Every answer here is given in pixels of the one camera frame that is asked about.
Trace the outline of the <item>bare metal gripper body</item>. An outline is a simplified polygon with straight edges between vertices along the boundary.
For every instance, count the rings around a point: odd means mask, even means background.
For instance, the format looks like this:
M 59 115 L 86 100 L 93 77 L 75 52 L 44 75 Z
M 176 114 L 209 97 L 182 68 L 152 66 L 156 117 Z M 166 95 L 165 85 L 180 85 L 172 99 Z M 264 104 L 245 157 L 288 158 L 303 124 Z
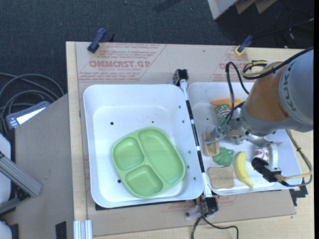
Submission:
M 222 139 L 230 140 L 233 142 L 234 136 L 245 136 L 247 139 L 244 142 L 250 142 L 256 146 L 265 146 L 269 143 L 264 136 L 253 135 L 250 131 L 246 130 L 239 118 L 231 119 L 230 123 L 225 123 L 220 127 L 220 137 Z

